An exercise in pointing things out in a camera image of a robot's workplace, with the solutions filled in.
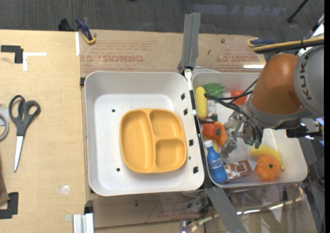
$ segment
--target bottle label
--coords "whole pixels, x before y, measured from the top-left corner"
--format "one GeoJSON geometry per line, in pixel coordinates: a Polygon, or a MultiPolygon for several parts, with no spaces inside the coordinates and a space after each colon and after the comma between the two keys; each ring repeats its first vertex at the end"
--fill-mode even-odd
{"type": "Polygon", "coordinates": [[[220,168],[223,165],[223,163],[221,162],[221,159],[218,158],[216,160],[209,161],[208,165],[210,166],[211,169],[217,169],[220,168]]]}

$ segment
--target gray carpet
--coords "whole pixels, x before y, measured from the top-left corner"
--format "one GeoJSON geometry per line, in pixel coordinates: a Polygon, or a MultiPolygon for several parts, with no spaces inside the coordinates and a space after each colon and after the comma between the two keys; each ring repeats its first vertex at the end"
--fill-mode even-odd
{"type": "MultiPolygon", "coordinates": [[[[323,15],[325,0],[309,0],[288,23],[287,18],[303,1],[0,0],[0,32],[1,29],[58,30],[63,18],[76,29],[77,17],[90,29],[183,32],[185,14],[200,12],[200,33],[251,35],[280,43],[304,38],[323,15]]],[[[311,173],[307,182],[324,183],[324,143],[314,141],[308,146],[315,149],[316,160],[308,163],[311,173]]],[[[322,230],[325,231],[325,224],[319,232],[322,230]]]]}

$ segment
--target blue handle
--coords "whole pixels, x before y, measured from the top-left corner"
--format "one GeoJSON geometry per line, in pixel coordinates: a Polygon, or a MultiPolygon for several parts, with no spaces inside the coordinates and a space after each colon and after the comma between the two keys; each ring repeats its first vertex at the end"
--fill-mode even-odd
{"type": "Polygon", "coordinates": [[[256,39],[253,41],[250,41],[251,44],[253,45],[268,45],[268,44],[274,44],[272,40],[269,39],[256,39]]]}
{"type": "Polygon", "coordinates": [[[93,40],[91,32],[89,31],[89,28],[87,27],[85,22],[81,18],[76,18],[76,23],[77,23],[78,29],[81,29],[83,31],[83,34],[85,35],[85,37],[89,41],[93,40]]]}

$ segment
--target gray metal bar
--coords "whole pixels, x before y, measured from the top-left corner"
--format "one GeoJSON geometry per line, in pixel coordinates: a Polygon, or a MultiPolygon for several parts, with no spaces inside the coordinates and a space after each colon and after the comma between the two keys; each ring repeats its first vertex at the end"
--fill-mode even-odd
{"type": "Polygon", "coordinates": [[[198,57],[198,35],[201,25],[201,14],[191,13],[185,15],[184,39],[180,65],[183,67],[196,66],[198,57]]]}
{"type": "Polygon", "coordinates": [[[234,207],[228,199],[227,194],[221,187],[206,189],[206,194],[210,198],[214,208],[219,214],[219,218],[229,233],[246,233],[241,220],[236,214],[234,207]]]}

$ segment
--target scissors blade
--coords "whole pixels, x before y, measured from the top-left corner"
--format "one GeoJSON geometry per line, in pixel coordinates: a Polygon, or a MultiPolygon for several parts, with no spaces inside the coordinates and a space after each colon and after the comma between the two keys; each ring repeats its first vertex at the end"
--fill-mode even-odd
{"type": "Polygon", "coordinates": [[[17,166],[19,165],[22,144],[23,144],[23,136],[17,136],[16,151],[15,151],[14,172],[16,172],[17,166]]]}

